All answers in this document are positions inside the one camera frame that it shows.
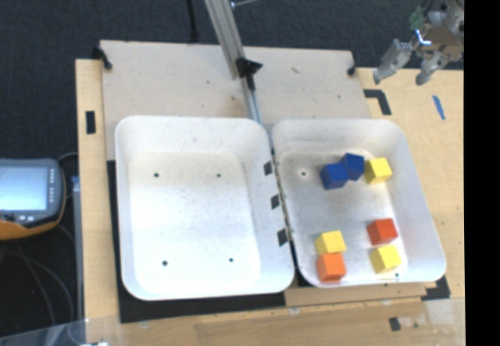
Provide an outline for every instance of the blue cube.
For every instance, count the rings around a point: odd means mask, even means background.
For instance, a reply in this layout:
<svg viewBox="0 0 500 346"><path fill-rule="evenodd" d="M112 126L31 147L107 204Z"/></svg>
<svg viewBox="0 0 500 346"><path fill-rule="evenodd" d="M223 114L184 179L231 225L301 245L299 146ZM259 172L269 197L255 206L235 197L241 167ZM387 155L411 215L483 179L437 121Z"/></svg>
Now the blue cube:
<svg viewBox="0 0 500 346"><path fill-rule="evenodd" d="M323 181L323 186L328 191L330 189L343 187L349 180L347 170L341 162L326 165L321 170L320 176Z"/></svg>
<svg viewBox="0 0 500 346"><path fill-rule="evenodd" d="M350 180L358 180L365 172L365 158L361 155L345 153L344 157L342 157L341 163L347 170Z"/></svg>

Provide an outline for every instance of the tray with colored cubes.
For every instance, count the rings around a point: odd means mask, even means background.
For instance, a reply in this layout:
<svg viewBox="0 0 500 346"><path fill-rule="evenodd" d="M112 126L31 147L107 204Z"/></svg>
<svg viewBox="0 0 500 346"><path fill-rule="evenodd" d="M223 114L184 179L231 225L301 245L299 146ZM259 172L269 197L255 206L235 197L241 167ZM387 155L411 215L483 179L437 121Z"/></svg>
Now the tray with colored cubes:
<svg viewBox="0 0 500 346"><path fill-rule="evenodd" d="M378 119L273 128L297 267L315 287L432 282L446 267L401 129Z"/></svg>

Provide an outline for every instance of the dark background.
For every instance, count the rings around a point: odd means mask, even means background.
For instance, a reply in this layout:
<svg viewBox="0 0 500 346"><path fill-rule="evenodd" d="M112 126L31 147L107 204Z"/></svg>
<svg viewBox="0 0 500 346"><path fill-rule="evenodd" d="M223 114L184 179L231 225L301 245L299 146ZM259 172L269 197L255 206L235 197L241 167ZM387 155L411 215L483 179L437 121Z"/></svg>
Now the dark background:
<svg viewBox="0 0 500 346"><path fill-rule="evenodd" d="M375 67L393 38L410 39L408 18L421 2L266 0L237 8L235 16L244 45L350 50L358 66ZM216 43L204 2L194 5L200 42ZM58 158L77 150L74 62L91 58L100 40L178 42L190 33L186 0L0 0L0 158ZM418 63L412 59L407 67ZM463 62L448 68L462 69ZM68 178L77 175L76 160L64 168ZM73 231L71 205L62 225ZM74 250L62 229L21 247L76 297ZM55 321L67 322L70 305L62 288L38 274ZM0 253L0 337L49 325L26 264Z"/></svg>

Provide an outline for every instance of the orange cube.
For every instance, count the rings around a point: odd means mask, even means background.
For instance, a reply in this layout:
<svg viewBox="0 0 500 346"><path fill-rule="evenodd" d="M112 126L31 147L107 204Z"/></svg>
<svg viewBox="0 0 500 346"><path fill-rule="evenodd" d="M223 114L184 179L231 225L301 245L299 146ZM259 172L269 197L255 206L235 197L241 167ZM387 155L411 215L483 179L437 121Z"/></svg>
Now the orange cube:
<svg viewBox="0 0 500 346"><path fill-rule="evenodd" d="M321 282L338 282L346 273L341 253L327 253L316 260L318 277Z"/></svg>
<svg viewBox="0 0 500 346"><path fill-rule="evenodd" d="M398 237L392 218L376 219L367 228L372 245L387 244Z"/></svg>

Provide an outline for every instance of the toy block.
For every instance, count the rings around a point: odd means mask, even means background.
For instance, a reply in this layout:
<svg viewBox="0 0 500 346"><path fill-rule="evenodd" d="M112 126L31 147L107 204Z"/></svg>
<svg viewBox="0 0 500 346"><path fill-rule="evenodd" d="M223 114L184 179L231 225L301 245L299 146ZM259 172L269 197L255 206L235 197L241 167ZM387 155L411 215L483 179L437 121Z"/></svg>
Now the toy block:
<svg viewBox="0 0 500 346"><path fill-rule="evenodd" d="M318 255L325 255L327 253L340 253L347 250L345 246L344 237L340 230L332 230L331 232L323 232L316 238L316 250Z"/></svg>
<svg viewBox="0 0 500 346"><path fill-rule="evenodd" d="M365 158L361 155L345 153L341 163L344 164L350 180L358 180L365 172Z"/></svg>
<svg viewBox="0 0 500 346"><path fill-rule="evenodd" d="M326 190L343 187L349 180L344 164L336 162L328 164L321 170L321 180Z"/></svg>
<svg viewBox="0 0 500 346"><path fill-rule="evenodd" d="M401 264L398 249L393 244L381 246L370 253L370 261L377 274L386 273Z"/></svg>
<svg viewBox="0 0 500 346"><path fill-rule="evenodd" d="M321 255L316 260L316 268L321 282L338 282L347 273L341 253Z"/></svg>
<svg viewBox="0 0 500 346"><path fill-rule="evenodd" d="M380 184L392 177L392 169L385 157L368 160L365 164L365 179L368 184Z"/></svg>
<svg viewBox="0 0 500 346"><path fill-rule="evenodd" d="M376 219L366 227L373 246L387 244L398 237L398 231L392 218Z"/></svg>

